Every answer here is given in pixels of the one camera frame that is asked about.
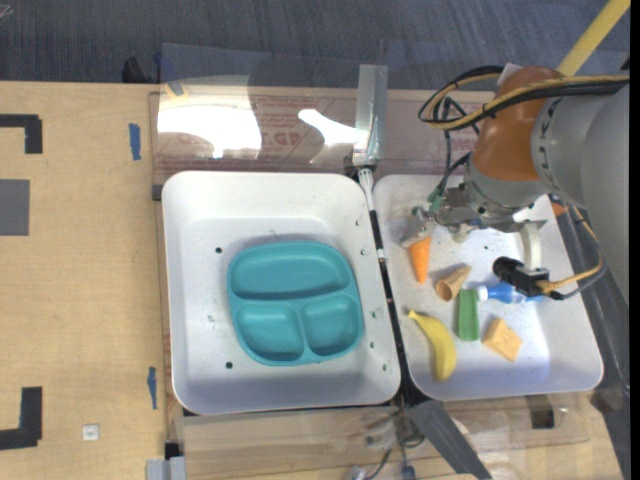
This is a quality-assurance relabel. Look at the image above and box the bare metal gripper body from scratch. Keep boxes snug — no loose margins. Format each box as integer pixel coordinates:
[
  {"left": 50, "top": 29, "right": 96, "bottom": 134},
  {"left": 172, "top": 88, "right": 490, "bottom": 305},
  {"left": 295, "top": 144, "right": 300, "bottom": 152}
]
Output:
[{"left": 431, "top": 183, "right": 494, "bottom": 231}]

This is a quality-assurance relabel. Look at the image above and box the orange carrot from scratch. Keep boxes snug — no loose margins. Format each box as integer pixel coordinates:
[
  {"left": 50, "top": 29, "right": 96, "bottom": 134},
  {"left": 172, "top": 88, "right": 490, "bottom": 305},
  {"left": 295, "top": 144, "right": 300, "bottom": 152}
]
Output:
[{"left": 406, "top": 235, "right": 433, "bottom": 286}]

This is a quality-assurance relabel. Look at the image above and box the tan ice cream cone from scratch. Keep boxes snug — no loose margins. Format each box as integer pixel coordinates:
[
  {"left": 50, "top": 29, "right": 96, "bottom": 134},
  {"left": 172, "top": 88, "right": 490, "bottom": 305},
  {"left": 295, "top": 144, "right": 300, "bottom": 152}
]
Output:
[{"left": 434, "top": 263, "right": 473, "bottom": 303}]

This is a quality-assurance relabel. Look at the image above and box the blue and white bottle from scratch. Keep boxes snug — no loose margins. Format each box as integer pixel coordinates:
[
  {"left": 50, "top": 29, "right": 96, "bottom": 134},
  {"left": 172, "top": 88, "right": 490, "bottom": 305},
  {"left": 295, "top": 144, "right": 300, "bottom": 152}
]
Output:
[{"left": 474, "top": 281, "right": 545, "bottom": 306}]

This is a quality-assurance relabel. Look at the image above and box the green block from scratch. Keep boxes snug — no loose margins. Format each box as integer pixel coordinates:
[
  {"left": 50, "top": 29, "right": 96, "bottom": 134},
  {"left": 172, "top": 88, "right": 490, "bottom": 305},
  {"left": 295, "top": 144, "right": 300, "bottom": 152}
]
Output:
[{"left": 456, "top": 288, "right": 481, "bottom": 342}]

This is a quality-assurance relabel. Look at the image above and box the yellow banana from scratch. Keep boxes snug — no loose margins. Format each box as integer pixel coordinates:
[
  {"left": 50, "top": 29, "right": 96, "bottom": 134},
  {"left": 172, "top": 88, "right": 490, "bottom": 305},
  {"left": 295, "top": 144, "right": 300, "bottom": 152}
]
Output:
[{"left": 407, "top": 309, "right": 458, "bottom": 383}]

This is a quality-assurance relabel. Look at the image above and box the teal divided plate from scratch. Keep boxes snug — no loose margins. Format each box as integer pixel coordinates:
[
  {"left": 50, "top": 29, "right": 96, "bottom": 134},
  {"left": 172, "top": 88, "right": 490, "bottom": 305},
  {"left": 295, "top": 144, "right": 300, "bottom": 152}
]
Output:
[{"left": 226, "top": 240, "right": 366, "bottom": 368}]

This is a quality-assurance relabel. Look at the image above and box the white plastic tray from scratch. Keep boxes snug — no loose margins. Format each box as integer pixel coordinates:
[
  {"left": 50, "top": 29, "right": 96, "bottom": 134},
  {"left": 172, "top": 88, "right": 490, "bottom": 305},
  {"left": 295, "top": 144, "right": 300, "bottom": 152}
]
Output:
[
  {"left": 160, "top": 170, "right": 403, "bottom": 416},
  {"left": 372, "top": 173, "right": 605, "bottom": 402}
]

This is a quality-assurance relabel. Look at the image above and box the black cylinder on white bracket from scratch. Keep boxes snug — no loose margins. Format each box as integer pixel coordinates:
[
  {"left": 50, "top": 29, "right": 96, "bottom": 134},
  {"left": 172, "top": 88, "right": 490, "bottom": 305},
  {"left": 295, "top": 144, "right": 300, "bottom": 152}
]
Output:
[{"left": 492, "top": 219, "right": 552, "bottom": 299}]

